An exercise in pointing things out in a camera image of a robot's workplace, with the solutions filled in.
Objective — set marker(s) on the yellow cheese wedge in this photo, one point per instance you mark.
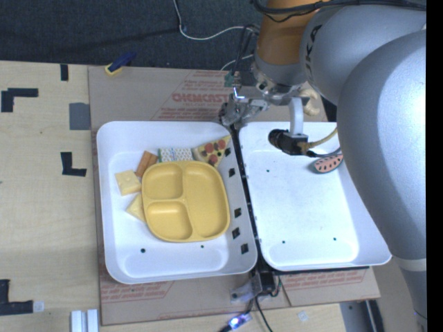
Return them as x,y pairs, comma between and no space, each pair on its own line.
137,207

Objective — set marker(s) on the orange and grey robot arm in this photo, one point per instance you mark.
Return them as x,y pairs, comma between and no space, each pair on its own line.
380,116

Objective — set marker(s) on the brown cardboard board red print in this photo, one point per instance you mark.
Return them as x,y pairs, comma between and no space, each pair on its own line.
138,95

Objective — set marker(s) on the toy pizza slice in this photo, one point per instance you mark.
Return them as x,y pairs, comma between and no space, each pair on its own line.
209,150

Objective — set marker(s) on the white plastic tray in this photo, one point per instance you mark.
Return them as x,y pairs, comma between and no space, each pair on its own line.
304,213
173,261

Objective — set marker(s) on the yellow cheese block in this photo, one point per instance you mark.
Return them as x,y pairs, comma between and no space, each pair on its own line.
127,182

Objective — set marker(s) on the orange wafer biscuit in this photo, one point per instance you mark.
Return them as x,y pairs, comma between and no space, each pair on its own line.
145,163

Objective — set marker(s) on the toy watermelon slice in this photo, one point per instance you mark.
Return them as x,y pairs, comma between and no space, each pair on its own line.
328,164

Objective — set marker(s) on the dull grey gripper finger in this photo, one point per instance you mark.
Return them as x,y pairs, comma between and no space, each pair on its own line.
242,116
226,115

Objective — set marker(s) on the yellow divided plate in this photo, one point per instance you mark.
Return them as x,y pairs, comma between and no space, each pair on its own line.
194,199

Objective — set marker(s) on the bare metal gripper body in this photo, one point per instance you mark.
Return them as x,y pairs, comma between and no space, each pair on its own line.
273,95

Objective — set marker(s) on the black cylinder on white bracket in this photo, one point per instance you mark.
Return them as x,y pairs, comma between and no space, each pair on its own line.
289,143

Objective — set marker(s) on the white patterned cracker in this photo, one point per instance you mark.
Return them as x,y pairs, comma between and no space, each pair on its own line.
174,154

